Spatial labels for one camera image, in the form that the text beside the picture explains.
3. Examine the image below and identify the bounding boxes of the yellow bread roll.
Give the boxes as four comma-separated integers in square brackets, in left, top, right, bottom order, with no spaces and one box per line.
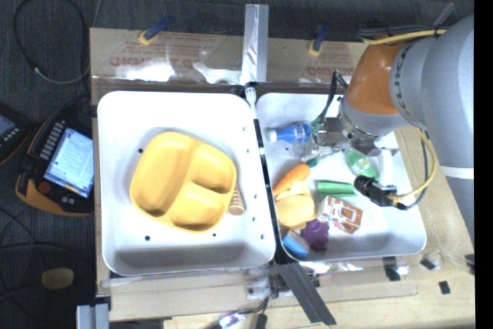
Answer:
[274,193,317,230]

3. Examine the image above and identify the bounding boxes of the green cylinder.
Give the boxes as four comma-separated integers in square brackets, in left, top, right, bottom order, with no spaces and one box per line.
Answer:
[316,180,358,198]

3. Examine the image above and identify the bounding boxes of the orange and white carton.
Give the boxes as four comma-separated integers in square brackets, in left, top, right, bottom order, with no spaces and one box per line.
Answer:
[316,195,364,236]

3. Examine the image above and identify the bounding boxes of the brown cardboard board red print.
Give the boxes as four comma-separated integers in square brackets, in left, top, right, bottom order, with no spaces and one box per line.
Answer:
[89,26,432,298]

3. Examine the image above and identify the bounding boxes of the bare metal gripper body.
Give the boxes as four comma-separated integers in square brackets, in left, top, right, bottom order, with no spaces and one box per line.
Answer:
[315,116,387,158]

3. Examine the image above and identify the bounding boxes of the clear bottle with green cap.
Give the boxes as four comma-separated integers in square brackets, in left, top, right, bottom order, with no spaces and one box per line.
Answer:
[301,146,337,169]

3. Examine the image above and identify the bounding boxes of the orange carrot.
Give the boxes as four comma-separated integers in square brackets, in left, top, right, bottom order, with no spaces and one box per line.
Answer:
[272,162,312,198]

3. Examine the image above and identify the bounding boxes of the blue and white can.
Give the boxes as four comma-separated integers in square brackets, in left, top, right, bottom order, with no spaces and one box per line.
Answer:
[281,229,310,260]

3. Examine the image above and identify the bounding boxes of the yellow divided plate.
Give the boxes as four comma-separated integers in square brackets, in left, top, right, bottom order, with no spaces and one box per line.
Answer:
[128,130,238,233]

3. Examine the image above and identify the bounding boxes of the yellow banana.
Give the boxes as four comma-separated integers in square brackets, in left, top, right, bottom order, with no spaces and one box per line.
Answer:
[274,180,311,202]

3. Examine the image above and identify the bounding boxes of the purple grapes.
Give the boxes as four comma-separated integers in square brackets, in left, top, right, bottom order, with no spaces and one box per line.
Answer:
[300,218,331,253]

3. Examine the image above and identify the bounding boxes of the tan waffle cone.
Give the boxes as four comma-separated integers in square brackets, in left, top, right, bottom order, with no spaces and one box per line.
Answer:
[226,182,247,217]

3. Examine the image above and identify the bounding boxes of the blue plastic water bottle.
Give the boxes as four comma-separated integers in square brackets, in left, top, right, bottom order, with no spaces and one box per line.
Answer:
[266,121,314,145]

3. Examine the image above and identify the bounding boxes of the white plastic tray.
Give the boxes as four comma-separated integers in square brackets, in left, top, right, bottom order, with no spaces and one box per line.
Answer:
[254,92,428,264]
[96,89,278,278]

